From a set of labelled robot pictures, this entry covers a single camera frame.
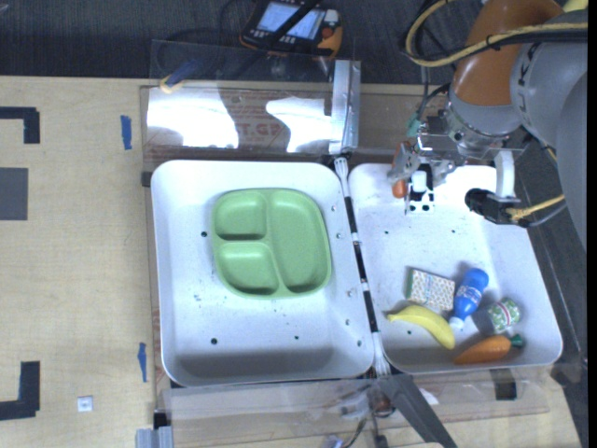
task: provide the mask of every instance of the black pole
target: black pole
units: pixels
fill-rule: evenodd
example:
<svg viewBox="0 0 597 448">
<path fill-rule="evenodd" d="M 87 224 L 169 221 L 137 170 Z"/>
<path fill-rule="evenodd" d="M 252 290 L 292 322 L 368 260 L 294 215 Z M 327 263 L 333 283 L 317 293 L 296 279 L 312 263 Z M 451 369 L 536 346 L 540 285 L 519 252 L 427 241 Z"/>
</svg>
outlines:
<svg viewBox="0 0 597 448">
<path fill-rule="evenodd" d="M 322 0 L 305 0 L 305 3 L 302 4 L 298 10 L 280 26 L 280 28 L 267 38 L 263 49 L 273 49 L 273 46 L 280 40 L 280 38 L 286 35 L 293 26 L 299 23 L 299 21 L 301 21 L 303 17 L 313 10 L 321 1 Z"/>
</svg>

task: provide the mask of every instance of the dark background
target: dark background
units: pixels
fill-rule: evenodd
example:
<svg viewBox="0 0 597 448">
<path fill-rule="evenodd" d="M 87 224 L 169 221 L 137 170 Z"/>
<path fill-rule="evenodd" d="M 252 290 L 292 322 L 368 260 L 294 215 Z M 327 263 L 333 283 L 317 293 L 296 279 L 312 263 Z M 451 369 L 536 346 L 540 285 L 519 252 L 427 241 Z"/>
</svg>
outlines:
<svg viewBox="0 0 597 448">
<path fill-rule="evenodd" d="M 563 5 L 567 0 L 555 0 Z M 365 83 L 421 83 L 421 69 L 398 42 L 423 0 L 325 0 L 342 16 L 339 56 L 362 62 Z M 150 77 L 153 40 L 239 46 L 250 0 L 0 0 L 0 75 Z M 480 3 L 450 5 L 429 21 L 448 49 L 464 43 Z M 453 70 L 433 69 L 449 82 Z M 518 161 L 517 193 L 534 203 L 561 192 L 557 173 L 537 145 Z M 564 211 L 529 230 L 564 338 L 553 376 L 562 383 L 583 445 L 588 446 L 587 254 Z"/>
</svg>

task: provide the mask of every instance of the device screen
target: device screen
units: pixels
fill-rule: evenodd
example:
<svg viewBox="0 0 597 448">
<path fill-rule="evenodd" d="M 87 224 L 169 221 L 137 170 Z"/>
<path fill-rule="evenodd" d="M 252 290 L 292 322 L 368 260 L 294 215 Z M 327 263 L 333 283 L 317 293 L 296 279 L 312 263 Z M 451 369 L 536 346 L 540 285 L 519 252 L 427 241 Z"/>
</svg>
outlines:
<svg viewBox="0 0 597 448">
<path fill-rule="evenodd" d="M 270 2 L 257 25 L 257 29 L 265 30 L 266 32 L 275 32 L 285 21 L 294 15 L 298 9 L 299 7 L 296 5 Z M 313 40 L 317 35 L 317 29 L 325 14 L 326 12 L 324 10 L 311 10 L 301 21 L 290 29 L 287 35 Z"/>
</svg>

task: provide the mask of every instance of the gray square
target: gray square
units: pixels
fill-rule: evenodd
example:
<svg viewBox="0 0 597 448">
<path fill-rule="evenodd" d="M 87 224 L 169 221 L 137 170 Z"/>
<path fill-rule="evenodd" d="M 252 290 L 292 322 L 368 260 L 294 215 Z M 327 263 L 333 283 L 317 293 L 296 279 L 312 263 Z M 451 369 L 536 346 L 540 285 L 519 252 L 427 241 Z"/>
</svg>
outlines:
<svg viewBox="0 0 597 448">
<path fill-rule="evenodd" d="M 27 220 L 29 170 L 0 168 L 0 220 Z"/>
</svg>

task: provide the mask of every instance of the rectangular patterned box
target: rectangular patterned box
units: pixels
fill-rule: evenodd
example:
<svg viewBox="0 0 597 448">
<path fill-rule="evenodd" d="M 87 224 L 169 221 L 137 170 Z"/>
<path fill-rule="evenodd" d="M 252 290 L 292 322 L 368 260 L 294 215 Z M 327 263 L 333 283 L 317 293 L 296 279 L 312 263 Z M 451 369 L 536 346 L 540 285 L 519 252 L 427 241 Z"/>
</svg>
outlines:
<svg viewBox="0 0 597 448">
<path fill-rule="evenodd" d="M 451 310 L 456 284 L 450 279 L 411 269 L 406 298 L 440 310 Z"/>
</svg>

